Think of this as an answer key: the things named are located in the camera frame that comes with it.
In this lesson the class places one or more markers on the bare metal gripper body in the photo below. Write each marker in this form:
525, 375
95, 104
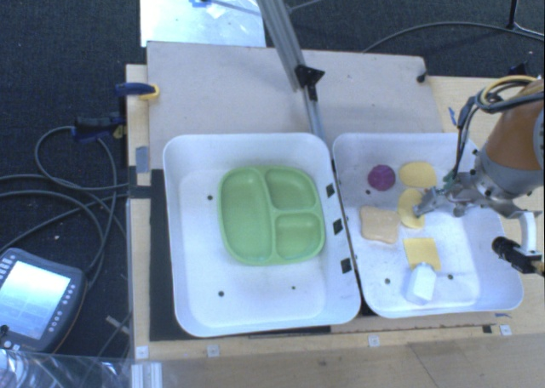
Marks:
466, 197

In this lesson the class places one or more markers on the pale orange bread slice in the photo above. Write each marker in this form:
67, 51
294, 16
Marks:
379, 224

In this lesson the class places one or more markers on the yellow oval crisp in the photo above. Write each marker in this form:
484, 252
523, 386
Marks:
406, 207
417, 174

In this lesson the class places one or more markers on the purple round biscuit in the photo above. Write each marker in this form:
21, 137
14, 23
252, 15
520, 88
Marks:
381, 177

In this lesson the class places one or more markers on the pale wood board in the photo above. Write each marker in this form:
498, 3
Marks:
230, 88

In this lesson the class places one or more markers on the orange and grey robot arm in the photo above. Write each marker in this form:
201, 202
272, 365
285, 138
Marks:
513, 139

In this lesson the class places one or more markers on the white plastic tray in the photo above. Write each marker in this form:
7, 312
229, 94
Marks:
255, 292
460, 258

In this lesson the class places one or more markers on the green divided plate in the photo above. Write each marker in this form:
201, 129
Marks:
247, 216

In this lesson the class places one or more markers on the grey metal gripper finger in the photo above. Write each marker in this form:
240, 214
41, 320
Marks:
422, 209
431, 195

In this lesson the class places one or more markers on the small white bottle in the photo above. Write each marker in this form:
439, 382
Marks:
420, 284

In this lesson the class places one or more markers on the black cylinder on white bracket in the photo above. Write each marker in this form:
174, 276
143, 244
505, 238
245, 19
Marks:
517, 252

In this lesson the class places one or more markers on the yellow square cheese slice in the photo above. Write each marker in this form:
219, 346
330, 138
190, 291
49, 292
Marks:
421, 252

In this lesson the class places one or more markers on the thin black rod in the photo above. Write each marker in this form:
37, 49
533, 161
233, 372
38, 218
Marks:
345, 224

